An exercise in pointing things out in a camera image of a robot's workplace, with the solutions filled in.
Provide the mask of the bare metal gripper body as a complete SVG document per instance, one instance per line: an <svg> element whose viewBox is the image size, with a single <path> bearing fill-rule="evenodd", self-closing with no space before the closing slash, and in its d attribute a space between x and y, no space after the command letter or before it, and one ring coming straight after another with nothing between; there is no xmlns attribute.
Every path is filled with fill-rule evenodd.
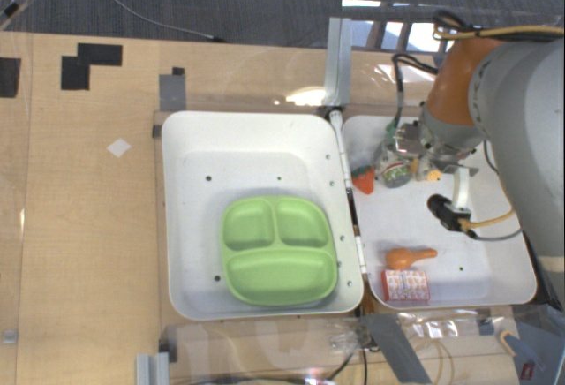
<svg viewBox="0 0 565 385"><path fill-rule="evenodd" d="M411 177L416 181L439 181L442 173L431 162L429 148L421 139L421 124L412 121L400 125L394 133L396 154L407 165Z"/></svg>

